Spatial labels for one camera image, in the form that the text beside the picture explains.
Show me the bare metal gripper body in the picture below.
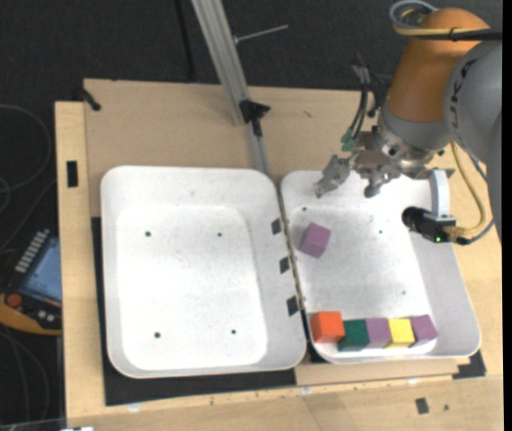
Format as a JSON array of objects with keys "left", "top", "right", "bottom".
[{"left": 344, "top": 126, "right": 441, "bottom": 182}]

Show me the purple cube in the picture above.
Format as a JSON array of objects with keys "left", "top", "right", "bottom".
[
  {"left": 365, "top": 317, "right": 393, "bottom": 349},
  {"left": 409, "top": 314, "right": 439, "bottom": 347},
  {"left": 298, "top": 222, "right": 332, "bottom": 259}
]

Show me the white plastic tray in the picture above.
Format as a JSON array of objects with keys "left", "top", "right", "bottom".
[
  {"left": 279, "top": 169, "right": 482, "bottom": 365},
  {"left": 100, "top": 164, "right": 307, "bottom": 379}
]

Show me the brown cardboard board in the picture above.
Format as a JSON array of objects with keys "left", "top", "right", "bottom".
[{"left": 83, "top": 77, "right": 472, "bottom": 387}]

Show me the thin black and white rod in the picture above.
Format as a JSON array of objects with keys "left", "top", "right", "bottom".
[{"left": 276, "top": 186, "right": 307, "bottom": 316}]

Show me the orange cube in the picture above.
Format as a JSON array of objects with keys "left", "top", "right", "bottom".
[{"left": 310, "top": 311, "right": 346, "bottom": 344}]

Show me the yellow cube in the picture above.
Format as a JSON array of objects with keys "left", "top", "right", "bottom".
[{"left": 384, "top": 318, "right": 417, "bottom": 349}]

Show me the green cube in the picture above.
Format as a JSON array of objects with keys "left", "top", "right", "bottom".
[{"left": 337, "top": 319, "right": 370, "bottom": 349}]

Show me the black cylinder on white bracket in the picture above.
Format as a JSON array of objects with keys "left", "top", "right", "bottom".
[{"left": 402, "top": 168, "right": 457, "bottom": 244}]

